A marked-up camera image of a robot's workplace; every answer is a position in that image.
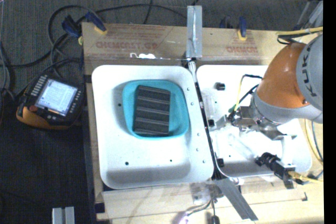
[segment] white sink basin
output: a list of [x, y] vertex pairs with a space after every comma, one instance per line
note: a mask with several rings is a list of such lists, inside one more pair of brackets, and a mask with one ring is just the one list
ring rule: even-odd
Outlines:
[[[203, 97], [207, 118], [218, 122], [228, 110], [236, 104], [238, 86], [244, 74], [263, 76], [267, 66], [230, 66], [204, 65], [197, 70], [199, 88]], [[216, 83], [224, 83], [225, 90], [218, 91]], [[259, 84], [260, 79], [245, 77], [241, 85], [239, 98], [253, 86]], [[241, 106], [249, 106], [248, 95]], [[284, 153], [292, 156], [296, 171], [305, 172], [311, 167], [311, 155], [301, 125], [298, 119], [291, 120], [278, 127], [279, 131], [297, 137], [291, 146], [285, 148]], [[282, 158], [283, 148], [281, 141], [272, 141], [260, 132], [239, 132], [239, 128], [227, 126], [210, 131], [214, 151], [218, 158], [222, 158], [225, 166], [222, 171], [228, 177], [248, 177], [272, 174], [265, 165], [259, 167], [255, 157], [269, 152]]]
[[[123, 113], [129, 81], [168, 80], [181, 87], [190, 127], [176, 137], [132, 135]], [[191, 73], [178, 66], [99, 66], [92, 73], [100, 175], [112, 189], [208, 180], [213, 163]]]

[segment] yellow cable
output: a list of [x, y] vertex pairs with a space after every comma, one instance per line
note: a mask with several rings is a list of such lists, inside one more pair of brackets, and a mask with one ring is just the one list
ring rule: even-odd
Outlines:
[[316, 28], [307, 28], [307, 29], [302, 29], [302, 30], [295, 30], [295, 31], [279, 31], [276, 32], [275, 34], [277, 36], [289, 36], [289, 35], [299, 35], [299, 34], [305, 34], [305, 33], [316, 33], [319, 31], [323, 31], [323, 26], [316, 27]]
[[237, 31], [237, 35], [238, 35], [239, 40], [241, 41], [245, 41], [247, 39], [247, 36], [245, 37], [242, 36], [242, 32], [240, 32], [240, 29]]
[[309, 181], [309, 182], [313, 182], [313, 183], [323, 183], [323, 181], [321, 181], [321, 180], [317, 180], [317, 179], [309, 178], [307, 176], [303, 176], [303, 175], [301, 175], [301, 174], [299, 174], [298, 172], [295, 172], [295, 171], [288, 171], [288, 175], [290, 175], [291, 178], [296, 178], [296, 179], [299, 179], [301, 181]]
[[309, 142], [309, 145], [311, 147], [311, 150], [313, 151], [316, 159], [320, 162], [320, 164], [323, 166], [323, 160], [320, 158], [318, 152], [317, 152], [317, 149], [313, 146], [313, 134], [308, 126], [308, 121], [307, 119], [305, 119], [304, 121], [305, 123], [305, 127], [306, 127], [306, 133], [307, 133], [307, 138], [308, 138], [308, 142]]
[[236, 102], [236, 105], [235, 105], [235, 108], [234, 108], [234, 111], [237, 111], [238, 107], [239, 107], [239, 96], [240, 96], [240, 89], [242, 87], [242, 82], [243, 82], [243, 78], [244, 76], [242, 76], [241, 80], [240, 80], [240, 83], [239, 83], [239, 87], [238, 87], [238, 95], [237, 95], [237, 102]]

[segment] gray carpet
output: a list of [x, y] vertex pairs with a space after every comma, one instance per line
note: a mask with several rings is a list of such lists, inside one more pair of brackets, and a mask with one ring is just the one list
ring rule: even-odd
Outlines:
[[[195, 0], [153, 0], [147, 24], [186, 26], [186, 7]], [[150, 0], [7, 0], [3, 23], [3, 50], [12, 66], [29, 63], [51, 49], [48, 22], [54, 11], [67, 5], [79, 5], [92, 10], [125, 5], [148, 4]], [[231, 17], [233, 26], [239, 16], [247, 27], [256, 30], [292, 30], [307, 0], [199, 0], [203, 7], [204, 27], [219, 27], [224, 16]], [[312, 9], [317, 4], [313, 0]], [[70, 14], [78, 20], [85, 8], [69, 8], [58, 13], [52, 21], [51, 38], [64, 34], [61, 22]], [[142, 24], [148, 6], [118, 8], [99, 13], [106, 23]], [[81, 47], [75, 39], [60, 46], [67, 56], [80, 57]], [[45, 59], [29, 67], [10, 69], [10, 90], [14, 94], [39, 71], [50, 65]], [[61, 67], [64, 78], [80, 82], [78, 64]], [[0, 82], [3, 72], [0, 68]], [[0, 223], [50, 223], [51, 208], [76, 205], [78, 223], [89, 223], [86, 203], [87, 182], [83, 137], [80, 128], [70, 132], [43, 132], [24, 126], [14, 118], [13, 108], [5, 108], [0, 126], [0, 194], [4, 210]]]

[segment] blue clamp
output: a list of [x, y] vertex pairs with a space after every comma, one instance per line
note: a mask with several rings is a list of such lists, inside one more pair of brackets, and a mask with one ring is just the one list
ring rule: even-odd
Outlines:
[[238, 37], [240, 40], [246, 40], [246, 19], [243, 16], [239, 17], [239, 29], [238, 29]]
[[65, 17], [64, 21], [62, 22], [62, 28], [65, 32], [73, 37], [79, 38], [82, 34], [80, 25], [78, 25], [70, 15]]
[[102, 34], [105, 34], [107, 32], [107, 29], [104, 26], [104, 23], [95, 14], [93, 14], [91, 12], [88, 12], [88, 13], [85, 14], [85, 18], [89, 22], [92, 22], [96, 26], [95, 29], [98, 30], [99, 32], [101, 32]]

